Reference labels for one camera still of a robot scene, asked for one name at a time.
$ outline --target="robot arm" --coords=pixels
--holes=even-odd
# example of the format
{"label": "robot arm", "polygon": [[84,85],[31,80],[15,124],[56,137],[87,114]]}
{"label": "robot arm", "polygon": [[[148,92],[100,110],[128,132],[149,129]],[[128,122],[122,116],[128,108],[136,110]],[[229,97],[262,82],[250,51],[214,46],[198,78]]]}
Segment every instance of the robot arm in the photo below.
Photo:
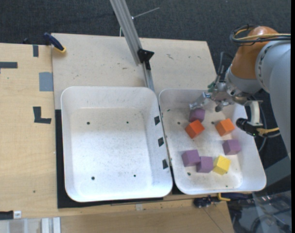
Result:
{"label": "robot arm", "polygon": [[[246,37],[236,35],[249,31]],[[279,130],[287,152],[291,153],[291,35],[278,34],[263,26],[243,26],[234,29],[233,42],[239,43],[238,51],[220,81],[222,70],[190,109],[204,107],[207,101],[216,103],[215,111],[234,103],[250,106],[251,119],[239,118],[237,126],[251,135],[264,135]],[[270,94],[273,113],[278,125],[276,129],[263,129],[260,123],[259,101],[249,98],[264,89]]]}

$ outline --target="metal rod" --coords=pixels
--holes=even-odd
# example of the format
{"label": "metal rod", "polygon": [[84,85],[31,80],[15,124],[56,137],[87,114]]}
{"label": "metal rod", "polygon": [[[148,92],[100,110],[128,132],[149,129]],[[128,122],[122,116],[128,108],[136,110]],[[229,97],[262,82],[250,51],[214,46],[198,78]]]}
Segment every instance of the metal rod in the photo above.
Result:
{"label": "metal rod", "polygon": [[147,14],[147,13],[150,13],[150,12],[155,11],[155,10],[158,10],[158,9],[160,9],[160,8],[158,7],[158,8],[156,8],[156,9],[152,9],[152,10],[146,11],[146,12],[144,12],[144,13],[141,13],[141,14],[139,14],[139,15],[136,15],[136,16],[132,17],[132,19],[137,18],[137,17],[140,17],[140,16],[142,16],[142,15],[145,15],[145,14]]}
{"label": "metal rod", "polygon": [[[134,61],[136,65],[138,66],[141,64],[138,50],[142,49],[141,42],[139,40],[139,36],[137,33],[137,30],[134,26],[132,17],[130,15],[130,12],[128,10],[127,4],[125,0],[110,0],[110,3],[112,4],[113,10],[115,12],[115,15],[117,17],[117,20],[119,22],[119,25],[121,26],[122,32],[124,34],[124,37],[127,41],[127,44],[129,46],[129,49],[131,51],[131,54],[134,58]],[[154,83],[152,79],[152,73],[150,70],[146,69],[145,63],[143,63],[143,70],[145,75],[145,82],[148,88],[151,90],[154,90]]]}

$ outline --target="cable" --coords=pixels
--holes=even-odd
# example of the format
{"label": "cable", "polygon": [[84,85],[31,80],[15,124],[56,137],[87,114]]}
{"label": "cable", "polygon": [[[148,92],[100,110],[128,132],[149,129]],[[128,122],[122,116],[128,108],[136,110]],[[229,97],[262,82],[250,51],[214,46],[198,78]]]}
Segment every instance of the cable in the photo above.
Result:
{"label": "cable", "polygon": [[277,134],[268,135],[268,136],[266,136],[266,138],[273,138],[273,137],[276,137],[276,136],[279,136],[279,135],[281,135],[281,133],[280,133],[280,132],[279,132],[279,133],[277,133]]}
{"label": "cable", "polygon": [[229,53],[224,52],[224,51],[221,52],[221,54],[220,54],[220,64],[219,64],[219,68],[217,70],[217,75],[216,75],[216,78],[215,78],[213,84],[216,84],[216,83],[220,82],[221,75],[224,73],[224,65],[223,65],[223,56],[224,55],[229,57],[231,60],[234,59],[234,57],[232,55],[230,55]]}
{"label": "cable", "polygon": [[[254,95],[252,95],[251,98],[253,100],[257,100],[257,98]],[[260,104],[259,104],[259,108],[260,108],[260,113],[262,115],[262,117],[261,117],[262,124],[263,124],[264,128],[266,128],[267,127],[266,117],[265,117],[264,111],[263,111]],[[265,146],[265,143],[266,143],[266,140],[267,140],[267,137],[262,137],[262,138],[263,138],[263,142],[262,142],[261,146],[259,147],[259,150],[258,150],[259,152],[261,152],[263,150],[263,148]]]}
{"label": "cable", "polygon": [[236,38],[236,36],[245,31],[251,31],[258,26],[255,25],[244,25],[242,27],[235,28],[230,34],[230,41],[239,43],[251,43],[253,45],[256,42],[265,42],[265,41],[280,41],[280,40],[291,40],[291,34],[289,33],[268,33],[268,34],[258,34],[250,35],[241,38]]}
{"label": "cable", "polygon": [[271,133],[271,132],[275,132],[275,131],[278,131],[279,128],[273,128],[273,129],[263,129],[263,128],[258,128],[257,131],[259,132],[259,135],[262,136],[262,137],[265,137],[265,135],[267,135],[268,133]]}

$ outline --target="wooden table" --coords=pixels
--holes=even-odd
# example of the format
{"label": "wooden table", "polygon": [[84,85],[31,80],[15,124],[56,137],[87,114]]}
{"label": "wooden table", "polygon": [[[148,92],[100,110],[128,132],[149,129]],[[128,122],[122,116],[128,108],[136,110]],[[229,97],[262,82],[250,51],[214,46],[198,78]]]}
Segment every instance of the wooden table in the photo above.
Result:
{"label": "wooden table", "polygon": [[[84,52],[77,39],[83,38],[90,44],[96,41],[95,48],[101,48],[101,40],[107,38],[67,34],[54,36],[67,47],[68,56],[78,53],[71,46]],[[130,51],[124,50],[127,49],[125,39],[118,38],[115,40],[125,47],[122,52],[126,53],[126,61],[131,62],[128,57],[131,56]],[[204,89],[214,79],[215,70],[206,42],[160,39],[141,39],[141,42],[145,49],[155,51],[151,66],[157,95],[164,88]],[[233,232],[225,202],[208,208],[193,206],[193,198],[206,195],[169,194],[162,201],[58,209],[54,111],[59,105],[55,102],[55,94],[60,94],[64,88],[62,85],[68,83],[59,86],[54,83],[54,91],[40,91],[39,74],[53,72],[55,79],[59,69],[54,67],[62,66],[60,59],[64,56],[51,46],[41,45],[38,46],[38,56],[34,54],[33,45],[0,43],[0,62],[17,62],[17,68],[0,69],[0,211],[21,211],[22,218],[61,217],[62,232],[78,232],[75,229],[84,232],[81,227],[90,229],[95,225],[101,225],[106,232],[113,231],[117,226],[123,230],[131,226],[132,231],[128,232],[140,229],[143,232],[180,232],[179,229],[197,232],[198,228],[206,232]],[[73,59],[68,58],[63,63],[67,65],[71,61]],[[102,61],[89,58],[84,65],[93,63],[100,66]],[[188,72],[197,77],[170,85],[174,70],[179,76]],[[144,79],[130,85],[144,86]],[[41,107],[41,117],[51,118],[51,123],[34,122],[33,107],[36,106]]]}

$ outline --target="wooden board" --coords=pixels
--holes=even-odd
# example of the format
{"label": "wooden board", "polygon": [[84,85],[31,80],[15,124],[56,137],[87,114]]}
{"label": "wooden board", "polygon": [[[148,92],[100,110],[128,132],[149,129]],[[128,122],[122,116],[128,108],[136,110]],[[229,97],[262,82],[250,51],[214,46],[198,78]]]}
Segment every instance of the wooden board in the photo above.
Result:
{"label": "wooden board", "polygon": [[[67,51],[52,52],[54,104],[70,86],[145,86],[142,65],[136,65],[124,37],[53,33]],[[140,39],[150,59],[155,93],[167,88],[206,89],[215,79],[204,41]]]}
{"label": "wooden board", "polygon": [[[150,50],[153,50],[152,42],[152,39],[142,39],[143,45]],[[168,46],[179,41],[163,42]],[[208,46],[205,42],[193,44],[201,46],[195,49],[201,58],[197,58],[198,62],[189,62],[187,65],[210,69],[206,76],[201,77],[202,81],[207,79],[210,82],[211,77],[214,78],[215,71]],[[186,42],[183,46],[183,49],[187,48]],[[39,56],[33,57],[32,45],[0,43],[0,62],[17,62],[16,69],[0,70],[0,211],[21,211],[22,218],[136,213],[138,206],[135,203],[57,208],[54,94],[39,90],[39,73],[53,71],[52,54],[55,54],[55,51],[50,46],[38,46],[38,49]],[[162,54],[160,50],[156,51],[153,57],[155,59],[151,62],[155,87],[159,91],[163,88],[162,80],[167,82],[172,77],[166,78],[163,75],[160,77],[160,74],[156,74],[169,68],[167,63],[157,63],[157,53],[160,60],[166,57],[165,61],[172,61],[169,58],[172,56],[172,51],[163,50]],[[169,66],[173,70],[180,69],[179,65],[171,63]],[[202,85],[199,82],[194,88],[201,88]],[[34,106],[41,107],[43,118],[52,119],[50,124],[34,123]],[[164,201],[144,203],[143,211],[150,211],[149,216],[157,215],[161,210],[179,211],[183,208],[191,211],[194,209],[192,204],[194,197],[168,195]],[[227,207],[220,210],[225,214],[224,217],[229,217]]]}
{"label": "wooden board", "polygon": [[127,232],[127,233],[234,233],[226,213],[227,204],[221,202],[208,208],[175,207],[61,218],[64,233]]}

